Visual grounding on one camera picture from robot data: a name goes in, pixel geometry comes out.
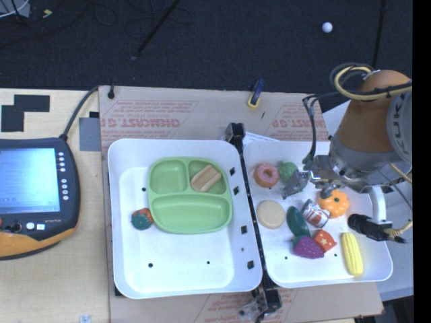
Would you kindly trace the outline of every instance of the screen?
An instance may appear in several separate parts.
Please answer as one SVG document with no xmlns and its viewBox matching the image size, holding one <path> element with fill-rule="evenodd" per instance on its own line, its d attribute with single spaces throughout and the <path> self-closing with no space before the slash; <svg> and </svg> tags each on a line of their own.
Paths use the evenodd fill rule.
<svg viewBox="0 0 431 323">
<path fill-rule="evenodd" d="M 0 213 L 58 211 L 55 149 L 0 149 Z"/>
</svg>

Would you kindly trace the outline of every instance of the toy pumpkin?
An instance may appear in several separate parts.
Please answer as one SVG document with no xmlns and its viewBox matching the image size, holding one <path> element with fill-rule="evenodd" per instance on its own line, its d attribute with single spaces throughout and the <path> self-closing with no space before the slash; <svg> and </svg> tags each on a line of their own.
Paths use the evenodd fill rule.
<svg viewBox="0 0 431 323">
<path fill-rule="evenodd" d="M 319 206 L 331 212 L 330 218 L 341 217 L 349 208 L 350 202 L 347 195 L 338 189 L 332 190 L 332 195 L 327 199 L 319 198 Z"/>
</svg>

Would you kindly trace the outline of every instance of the cardboard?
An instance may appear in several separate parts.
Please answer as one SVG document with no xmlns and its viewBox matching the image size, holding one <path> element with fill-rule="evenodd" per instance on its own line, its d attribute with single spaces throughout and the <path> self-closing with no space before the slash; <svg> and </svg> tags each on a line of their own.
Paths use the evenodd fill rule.
<svg viewBox="0 0 431 323">
<path fill-rule="evenodd" d="M 238 308 L 253 299 L 249 292 L 141 300 L 115 295 L 106 154 L 122 138 L 223 139 L 231 122 L 243 123 L 246 132 L 277 140 L 311 141 L 310 121 L 302 104 L 306 95 L 262 92 L 259 106 L 252 109 L 247 106 L 250 92 L 119 86 L 110 99 L 109 90 L 99 87 L 111 322 L 247 322 L 239 318 Z M 319 105 L 314 109 L 317 140 L 327 140 Z M 282 307 L 264 322 L 316 322 L 383 312 L 375 283 L 278 291 Z"/>
</svg>

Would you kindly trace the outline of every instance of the toy donut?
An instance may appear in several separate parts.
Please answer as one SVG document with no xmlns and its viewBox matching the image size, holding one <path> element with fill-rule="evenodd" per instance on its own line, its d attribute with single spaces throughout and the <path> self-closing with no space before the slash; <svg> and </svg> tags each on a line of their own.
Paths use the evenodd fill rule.
<svg viewBox="0 0 431 323">
<path fill-rule="evenodd" d="M 256 168 L 253 178 L 259 186 L 271 188 L 278 182 L 280 175 L 274 165 L 262 163 Z"/>
</svg>

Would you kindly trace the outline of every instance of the corn cob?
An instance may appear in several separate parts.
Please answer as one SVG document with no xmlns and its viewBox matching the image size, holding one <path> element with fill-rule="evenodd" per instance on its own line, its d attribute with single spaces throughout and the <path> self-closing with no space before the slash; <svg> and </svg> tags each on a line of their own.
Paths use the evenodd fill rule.
<svg viewBox="0 0 431 323">
<path fill-rule="evenodd" d="M 341 235 L 341 245 L 349 273 L 355 277 L 361 275 L 364 272 L 364 264 L 355 235 L 352 232 L 344 232 Z"/>
</svg>

